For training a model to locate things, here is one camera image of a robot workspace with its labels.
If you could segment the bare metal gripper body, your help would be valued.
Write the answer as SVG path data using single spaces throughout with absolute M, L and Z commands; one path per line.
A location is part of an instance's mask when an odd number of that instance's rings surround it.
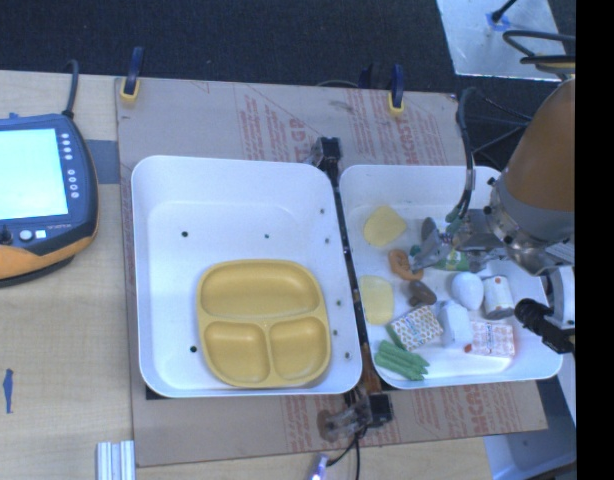
M 501 208 L 468 210 L 453 234 L 453 247 L 468 254 L 470 268 L 475 271 L 494 259 L 513 261 L 530 275 L 546 275 L 561 267 L 574 266 L 571 242 L 537 238 Z

